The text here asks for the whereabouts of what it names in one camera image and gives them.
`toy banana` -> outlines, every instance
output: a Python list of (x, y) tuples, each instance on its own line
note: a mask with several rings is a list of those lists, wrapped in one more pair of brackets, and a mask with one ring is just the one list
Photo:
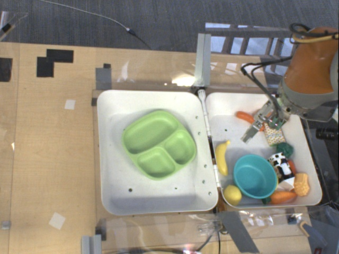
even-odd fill
[(216, 148), (216, 161), (218, 170), (224, 176), (228, 175), (228, 168), (225, 160), (225, 152), (229, 143), (230, 143), (229, 140), (227, 140), (225, 143), (219, 144)]

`green plate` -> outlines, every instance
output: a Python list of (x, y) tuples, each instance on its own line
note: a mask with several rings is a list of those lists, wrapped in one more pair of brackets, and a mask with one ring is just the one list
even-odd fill
[(122, 145), (148, 178), (164, 179), (190, 163), (197, 147), (186, 128), (167, 111), (154, 111), (129, 125)]

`gray carpet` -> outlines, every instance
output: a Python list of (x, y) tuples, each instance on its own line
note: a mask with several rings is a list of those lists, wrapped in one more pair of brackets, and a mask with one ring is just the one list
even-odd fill
[[(49, 0), (118, 20), (154, 50), (195, 51), (205, 22), (287, 28), (338, 27), (339, 0)], [(0, 0), (0, 10), (28, 12), (20, 40), (76, 46), (146, 49), (103, 18), (36, 0)]]

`white tape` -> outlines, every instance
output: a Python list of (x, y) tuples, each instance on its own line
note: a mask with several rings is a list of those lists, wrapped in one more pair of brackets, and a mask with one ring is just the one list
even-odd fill
[(74, 110), (74, 107), (75, 107), (75, 100), (74, 99), (66, 100), (65, 109)]
[(65, 223), (65, 220), (66, 218), (63, 217), (61, 214), (54, 213), (54, 215), (52, 216), (48, 224), (50, 224), (53, 228), (61, 230), (61, 228), (63, 227)]

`blue bowl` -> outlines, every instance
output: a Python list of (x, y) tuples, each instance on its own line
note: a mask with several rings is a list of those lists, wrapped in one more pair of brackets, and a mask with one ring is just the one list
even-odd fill
[(234, 166), (233, 179), (240, 191), (252, 198), (273, 194), (278, 179), (272, 165), (258, 155), (245, 155)]

